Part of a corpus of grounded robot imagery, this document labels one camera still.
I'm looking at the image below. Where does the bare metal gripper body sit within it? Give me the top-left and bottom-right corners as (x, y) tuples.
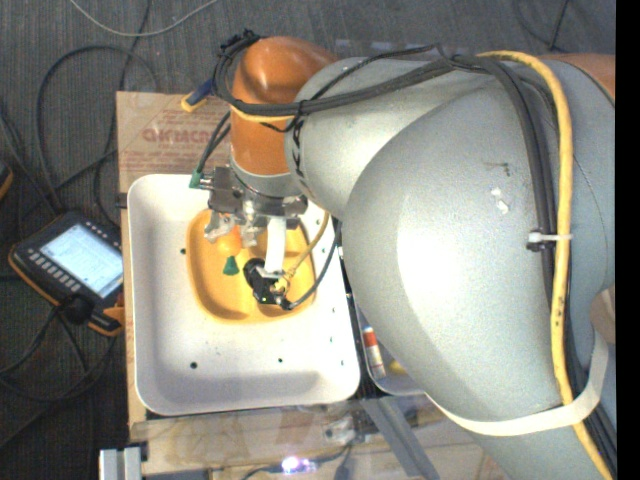
(199, 165), (309, 230)

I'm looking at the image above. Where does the orange toy carrot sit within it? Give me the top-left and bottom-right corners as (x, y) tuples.
(216, 231), (245, 277)

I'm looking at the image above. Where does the yellow divided plate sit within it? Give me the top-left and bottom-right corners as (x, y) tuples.
(185, 207), (319, 325)

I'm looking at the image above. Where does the white plastic tray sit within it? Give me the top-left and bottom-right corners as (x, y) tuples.
(126, 172), (362, 417)
(349, 287), (432, 398)

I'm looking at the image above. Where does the red and white tube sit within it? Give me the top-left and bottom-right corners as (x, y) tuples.
(361, 325), (388, 380)

